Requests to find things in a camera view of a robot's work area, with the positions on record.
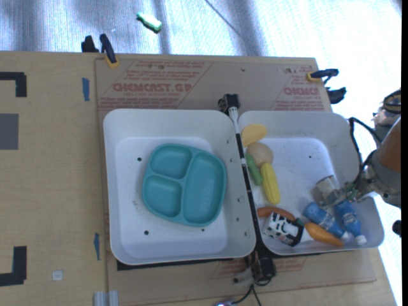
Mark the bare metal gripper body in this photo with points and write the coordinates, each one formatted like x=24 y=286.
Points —
x=342 y=194

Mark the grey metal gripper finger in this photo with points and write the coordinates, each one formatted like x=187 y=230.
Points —
x=325 y=184
x=320 y=199

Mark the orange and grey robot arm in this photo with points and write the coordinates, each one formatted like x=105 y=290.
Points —
x=390 y=158

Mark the blue bottle white cap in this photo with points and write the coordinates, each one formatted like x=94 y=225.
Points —
x=350 y=218
x=323 y=218

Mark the white plastic tray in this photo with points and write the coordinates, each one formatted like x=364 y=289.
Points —
x=127 y=183
x=299 y=171

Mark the orange carrot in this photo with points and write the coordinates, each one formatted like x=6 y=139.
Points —
x=322 y=234

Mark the black and white carton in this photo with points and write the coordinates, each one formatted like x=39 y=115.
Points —
x=282 y=229

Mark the yellow corn cob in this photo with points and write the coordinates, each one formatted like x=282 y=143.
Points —
x=271 y=183

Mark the orange sausage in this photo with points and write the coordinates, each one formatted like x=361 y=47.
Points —
x=266 y=211

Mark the green pea pod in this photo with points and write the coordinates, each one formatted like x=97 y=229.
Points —
x=254 y=170

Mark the thin black and white rod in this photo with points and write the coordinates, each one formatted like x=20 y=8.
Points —
x=247 y=177

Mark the yellow round chip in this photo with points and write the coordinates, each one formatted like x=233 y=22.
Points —
x=253 y=133

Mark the teal divided plate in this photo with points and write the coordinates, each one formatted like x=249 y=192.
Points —
x=185 y=185

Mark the brown cardboard board red print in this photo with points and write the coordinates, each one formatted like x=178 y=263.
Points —
x=204 y=81

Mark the green and white toy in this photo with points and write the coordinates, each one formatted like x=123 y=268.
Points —
x=149 y=22

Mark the black cylinder on white bracket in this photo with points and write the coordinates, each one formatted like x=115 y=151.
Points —
x=397 y=228

